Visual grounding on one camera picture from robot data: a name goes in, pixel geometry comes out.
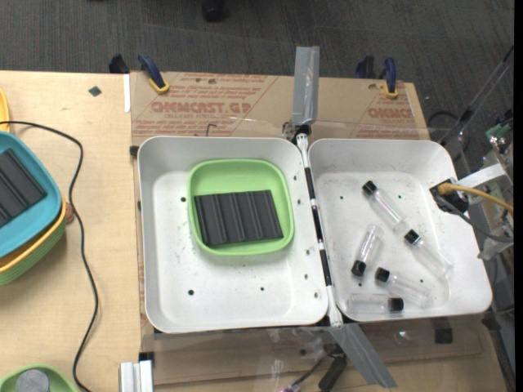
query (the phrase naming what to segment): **white tray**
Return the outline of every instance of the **white tray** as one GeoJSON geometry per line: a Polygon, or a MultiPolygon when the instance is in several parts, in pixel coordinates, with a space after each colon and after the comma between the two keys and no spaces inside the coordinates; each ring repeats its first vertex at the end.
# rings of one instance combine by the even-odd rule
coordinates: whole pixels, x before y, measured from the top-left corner
{"type": "Polygon", "coordinates": [[[414,319],[485,311],[492,301],[483,261],[472,227],[458,216],[441,211],[429,189],[456,177],[448,152],[428,140],[335,140],[313,143],[309,150],[316,197],[324,229],[339,309],[356,321],[414,319]],[[386,191],[414,229],[454,262],[448,279],[436,280],[413,256],[398,234],[370,207],[362,186],[368,181],[386,191]],[[351,273],[356,253],[369,224],[385,234],[382,248],[358,278],[351,273]],[[431,290],[427,309],[405,302],[401,314],[351,314],[351,292],[383,293],[374,280],[377,267],[422,280],[431,290]]]}
{"type": "Polygon", "coordinates": [[[175,333],[300,326],[324,317],[328,299],[305,172],[290,142],[157,136],[141,145],[138,167],[145,311],[157,329],[175,333]],[[217,158],[260,158],[282,171],[295,205],[294,237],[284,250],[216,256],[192,239],[189,199],[181,198],[192,168],[217,158]]]}

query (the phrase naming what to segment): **gray carpet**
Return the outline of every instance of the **gray carpet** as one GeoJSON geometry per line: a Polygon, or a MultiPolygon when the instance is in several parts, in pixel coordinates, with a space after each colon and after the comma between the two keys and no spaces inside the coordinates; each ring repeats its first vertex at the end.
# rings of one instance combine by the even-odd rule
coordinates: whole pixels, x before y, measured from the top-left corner
{"type": "MultiPolygon", "coordinates": [[[[290,76],[296,46],[318,45],[321,77],[394,58],[428,120],[461,115],[514,44],[515,0],[227,0],[217,23],[202,1],[0,0],[0,69],[107,73],[114,54],[138,69],[144,51],[161,70],[290,76]]],[[[509,64],[466,130],[458,177],[481,167],[485,131],[513,106],[509,64]]]]}

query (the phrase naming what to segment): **black cap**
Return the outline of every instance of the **black cap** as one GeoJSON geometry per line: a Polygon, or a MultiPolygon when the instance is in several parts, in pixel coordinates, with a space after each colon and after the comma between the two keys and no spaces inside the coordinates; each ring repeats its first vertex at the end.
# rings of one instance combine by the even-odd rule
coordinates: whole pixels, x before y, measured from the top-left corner
{"type": "Polygon", "coordinates": [[[366,194],[371,195],[376,191],[377,187],[372,180],[369,180],[361,189],[363,189],[366,194]]]}
{"type": "Polygon", "coordinates": [[[392,297],[389,299],[389,310],[391,312],[401,312],[403,310],[403,299],[400,297],[392,297]]]}
{"type": "Polygon", "coordinates": [[[365,272],[365,268],[367,267],[367,265],[361,261],[361,260],[356,260],[354,262],[354,265],[352,266],[352,274],[354,274],[355,276],[363,276],[363,273],[365,272]]]}
{"type": "Polygon", "coordinates": [[[419,234],[411,229],[407,234],[405,234],[404,238],[410,243],[414,244],[416,241],[418,241],[421,237],[419,234]]]}
{"type": "Polygon", "coordinates": [[[374,277],[379,280],[380,282],[386,282],[388,279],[389,279],[389,275],[391,274],[391,272],[389,270],[386,270],[386,269],[383,269],[381,267],[378,267],[378,269],[376,270],[376,274],[374,275],[374,277]]]}

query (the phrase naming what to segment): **green bowl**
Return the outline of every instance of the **green bowl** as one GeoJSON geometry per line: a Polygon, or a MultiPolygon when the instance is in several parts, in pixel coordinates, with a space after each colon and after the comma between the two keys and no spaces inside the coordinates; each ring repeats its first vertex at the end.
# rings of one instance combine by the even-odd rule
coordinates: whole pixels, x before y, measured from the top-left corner
{"type": "Polygon", "coordinates": [[[51,392],[78,392],[78,388],[62,373],[48,364],[31,364],[25,366],[0,379],[0,392],[16,392],[16,381],[20,375],[28,370],[37,369],[44,372],[49,378],[51,392]]]}
{"type": "Polygon", "coordinates": [[[293,209],[282,172],[273,164],[250,158],[218,159],[193,168],[188,183],[189,221],[198,245],[206,252],[222,256],[251,256],[277,252],[285,248],[294,235],[293,209]],[[248,243],[209,247],[203,243],[194,196],[255,190],[270,190],[283,237],[248,243]]]}

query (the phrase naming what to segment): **caster wheel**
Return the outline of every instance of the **caster wheel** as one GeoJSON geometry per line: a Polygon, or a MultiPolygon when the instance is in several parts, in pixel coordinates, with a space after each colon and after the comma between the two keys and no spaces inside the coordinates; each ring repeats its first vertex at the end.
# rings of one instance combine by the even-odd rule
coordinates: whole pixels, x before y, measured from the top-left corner
{"type": "Polygon", "coordinates": [[[216,22],[223,18],[223,2],[220,0],[205,0],[202,9],[203,17],[208,22],[216,22]]]}

